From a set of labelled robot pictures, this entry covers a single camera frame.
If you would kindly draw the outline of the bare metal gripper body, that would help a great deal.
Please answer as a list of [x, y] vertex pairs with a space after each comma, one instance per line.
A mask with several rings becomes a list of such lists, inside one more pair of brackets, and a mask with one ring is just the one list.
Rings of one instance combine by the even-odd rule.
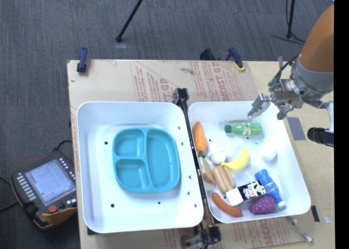
[[288, 79], [274, 77], [269, 82], [269, 91], [275, 105], [288, 104], [290, 108], [301, 108], [304, 103], [320, 108], [323, 104], [321, 98], [327, 94], [327, 90], [311, 86], [300, 76], [293, 74]]

